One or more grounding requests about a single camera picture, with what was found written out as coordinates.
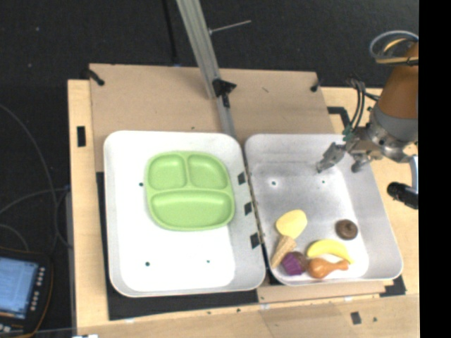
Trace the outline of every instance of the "black clamp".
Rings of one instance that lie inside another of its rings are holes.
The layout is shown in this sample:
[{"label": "black clamp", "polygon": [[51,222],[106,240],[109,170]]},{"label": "black clamp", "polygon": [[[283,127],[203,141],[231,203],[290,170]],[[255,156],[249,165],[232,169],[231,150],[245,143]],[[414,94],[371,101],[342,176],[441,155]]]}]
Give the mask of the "black clamp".
[{"label": "black clamp", "polygon": [[213,80],[213,89],[216,94],[216,97],[222,96],[223,98],[223,105],[226,108],[230,108],[230,102],[228,100],[229,93],[236,88],[237,85],[233,84],[232,82],[226,82],[221,79],[215,79]]}]

